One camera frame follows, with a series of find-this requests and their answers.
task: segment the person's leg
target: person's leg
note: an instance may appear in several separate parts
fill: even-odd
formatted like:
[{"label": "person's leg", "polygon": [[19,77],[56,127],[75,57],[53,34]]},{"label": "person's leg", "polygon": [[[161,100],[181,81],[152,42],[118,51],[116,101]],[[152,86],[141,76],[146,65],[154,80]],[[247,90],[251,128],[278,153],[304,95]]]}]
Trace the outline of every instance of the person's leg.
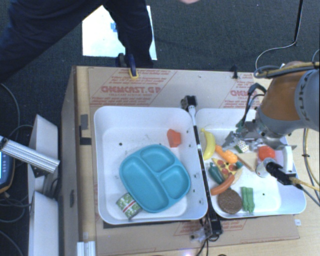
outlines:
[{"label": "person's leg", "polygon": [[11,0],[0,37],[0,82],[4,82],[74,29],[103,0]]},{"label": "person's leg", "polygon": [[152,28],[145,0],[107,0],[103,5],[116,23],[125,55],[132,54],[138,68],[153,68],[149,49]]}]

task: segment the banana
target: banana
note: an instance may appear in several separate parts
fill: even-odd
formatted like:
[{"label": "banana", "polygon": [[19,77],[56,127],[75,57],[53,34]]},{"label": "banana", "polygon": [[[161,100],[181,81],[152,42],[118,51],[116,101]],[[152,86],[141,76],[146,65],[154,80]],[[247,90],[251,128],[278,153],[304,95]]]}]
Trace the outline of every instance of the banana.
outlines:
[{"label": "banana", "polygon": [[205,140],[206,140],[206,146],[203,153],[203,160],[208,160],[212,157],[212,155],[216,150],[216,139],[211,132],[206,131],[204,128],[201,129],[201,132],[204,133]]}]

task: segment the brown patty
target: brown patty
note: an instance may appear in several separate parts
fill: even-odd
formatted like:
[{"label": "brown patty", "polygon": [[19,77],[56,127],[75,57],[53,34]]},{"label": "brown patty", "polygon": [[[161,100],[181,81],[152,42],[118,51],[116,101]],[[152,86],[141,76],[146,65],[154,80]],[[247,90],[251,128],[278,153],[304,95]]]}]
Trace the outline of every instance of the brown patty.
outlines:
[{"label": "brown patty", "polygon": [[236,191],[227,189],[218,195],[218,205],[222,211],[228,214],[236,214],[242,208],[242,199]]}]

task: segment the white plastic tub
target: white plastic tub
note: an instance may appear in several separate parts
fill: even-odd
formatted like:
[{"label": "white plastic tub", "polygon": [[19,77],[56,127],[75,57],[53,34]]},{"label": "white plastic tub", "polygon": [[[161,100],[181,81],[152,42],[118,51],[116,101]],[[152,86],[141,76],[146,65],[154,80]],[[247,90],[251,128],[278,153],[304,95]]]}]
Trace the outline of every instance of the white plastic tub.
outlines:
[{"label": "white plastic tub", "polygon": [[[247,115],[247,121],[255,118],[255,111],[250,110]],[[196,114],[196,123],[198,130],[205,128],[206,131],[211,132],[215,136],[216,144],[222,145],[226,136],[230,131],[234,131],[236,124],[243,117],[243,109],[229,109],[229,108],[203,108]],[[203,150],[206,146],[206,139],[203,132],[199,133],[200,142]],[[285,137],[282,143],[287,144]],[[292,152],[286,152],[285,155],[281,153],[276,154],[276,161],[280,165],[284,165],[284,159],[289,161],[288,165],[293,164]],[[205,161],[205,168],[207,171],[208,185],[210,188],[217,186],[216,182],[210,177],[208,169],[210,167],[210,160]],[[296,173],[296,168],[293,164],[292,173]],[[303,191],[297,189],[292,185],[282,185],[274,177],[269,175],[266,178],[259,177],[255,172],[243,167],[240,179],[231,186],[241,196],[241,187],[253,188],[253,200],[255,204],[254,212],[245,212],[242,209],[236,214],[229,214],[223,212],[217,202],[217,195],[211,196],[211,201],[214,210],[220,216],[233,218],[247,218],[258,216],[272,216],[272,215],[286,215],[299,214],[306,208],[306,198]]]},{"label": "white plastic tub", "polygon": [[[181,133],[181,144],[170,148],[167,131]],[[98,210],[113,225],[202,218],[208,209],[198,149],[190,115],[180,108],[104,106],[94,114]],[[169,148],[187,170],[191,186],[180,201],[158,212],[140,212],[128,220],[116,205],[125,189],[119,168],[123,160],[139,149],[161,144]]]}]

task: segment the dark blue pants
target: dark blue pants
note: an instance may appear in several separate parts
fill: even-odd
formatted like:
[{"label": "dark blue pants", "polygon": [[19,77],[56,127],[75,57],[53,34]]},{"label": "dark blue pants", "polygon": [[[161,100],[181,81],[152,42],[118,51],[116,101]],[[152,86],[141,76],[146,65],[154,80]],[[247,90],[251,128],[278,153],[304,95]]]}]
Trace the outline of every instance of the dark blue pants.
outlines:
[{"label": "dark blue pants", "polygon": [[63,38],[101,5],[116,22],[125,54],[133,54],[137,67],[152,68],[152,29],[145,0],[11,0],[9,23],[0,37],[0,82]]}]

